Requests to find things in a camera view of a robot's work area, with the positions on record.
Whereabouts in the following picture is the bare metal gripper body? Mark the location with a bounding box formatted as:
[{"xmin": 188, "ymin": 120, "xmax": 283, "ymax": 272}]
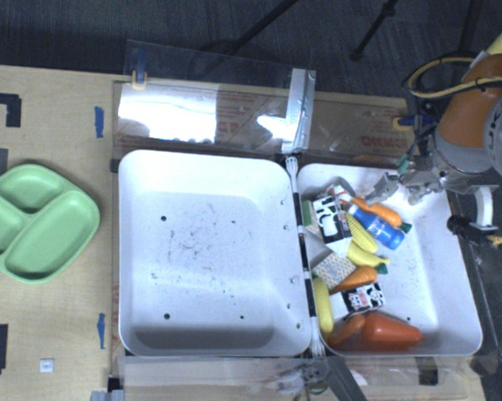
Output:
[{"xmin": 397, "ymin": 155, "xmax": 501, "ymax": 200}]

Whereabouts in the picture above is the blue bottle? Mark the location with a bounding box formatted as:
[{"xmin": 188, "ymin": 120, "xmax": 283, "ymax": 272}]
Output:
[{"xmin": 345, "ymin": 203, "xmax": 408, "ymax": 251}]

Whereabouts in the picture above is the grey and white carton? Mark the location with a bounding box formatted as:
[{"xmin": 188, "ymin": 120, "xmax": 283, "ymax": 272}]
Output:
[{"xmin": 323, "ymin": 175, "xmax": 358, "ymax": 203}]

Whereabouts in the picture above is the yellow corn cob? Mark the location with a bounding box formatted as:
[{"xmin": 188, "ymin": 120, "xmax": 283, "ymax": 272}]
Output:
[{"xmin": 341, "ymin": 211, "xmax": 381, "ymax": 255}]

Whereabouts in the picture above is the large cow print carton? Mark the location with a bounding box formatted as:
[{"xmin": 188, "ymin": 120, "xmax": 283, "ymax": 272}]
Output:
[{"xmin": 309, "ymin": 193, "xmax": 356, "ymax": 245}]

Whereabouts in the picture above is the yellow banana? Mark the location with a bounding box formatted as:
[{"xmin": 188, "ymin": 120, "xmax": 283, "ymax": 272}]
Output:
[{"xmin": 345, "ymin": 239, "xmax": 392, "ymax": 270}]

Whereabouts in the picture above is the white plastic tray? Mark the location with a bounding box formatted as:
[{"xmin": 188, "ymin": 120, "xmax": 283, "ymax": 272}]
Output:
[
  {"xmin": 285, "ymin": 161, "xmax": 494, "ymax": 365},
  {"xmin": 106, "ymin": 146, "xmax": 325, "ymax": 367}
]

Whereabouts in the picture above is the patterned pale packet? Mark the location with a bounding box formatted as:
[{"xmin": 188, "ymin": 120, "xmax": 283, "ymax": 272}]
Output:
[{"xmin": 310, "ymin": 250, "xmax": 358, "ymax": 293}]

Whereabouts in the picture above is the small cow print carton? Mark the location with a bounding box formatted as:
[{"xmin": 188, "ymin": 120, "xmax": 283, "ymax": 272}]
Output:
[{"xmin": 338, "ymin": 280, "xmax": 388, "ymax": 320}]

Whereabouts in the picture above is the yellow oblong toy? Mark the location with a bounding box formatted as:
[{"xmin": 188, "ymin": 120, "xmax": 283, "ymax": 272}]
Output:
[{"xmin": 308, "ymin": 276, "xmax": 338, "ymax": 335}]

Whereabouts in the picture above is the large orange carrot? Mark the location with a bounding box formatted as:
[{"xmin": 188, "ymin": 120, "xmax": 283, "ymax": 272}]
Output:
[{"xmin": 361, "ymin": 310, "xmax": 426, "ymax": 352}]

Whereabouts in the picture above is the small orange sausage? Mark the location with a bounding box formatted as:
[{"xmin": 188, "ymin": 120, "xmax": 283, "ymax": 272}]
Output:
[{"xmin": 325, "ymin": 311, "xmax": 368, "ymax": 350}]

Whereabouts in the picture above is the green divided plate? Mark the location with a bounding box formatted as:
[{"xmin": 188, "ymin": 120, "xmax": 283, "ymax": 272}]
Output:
[{"xmin": 0, "ymin": 161, "xmax": 105, "ymax": 289}]

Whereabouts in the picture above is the black cylinder on white bracket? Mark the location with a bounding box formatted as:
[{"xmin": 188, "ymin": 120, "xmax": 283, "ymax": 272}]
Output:
[{"xmin": 444, "ymin": 184, "xmax": 502, "ymax": 246}]

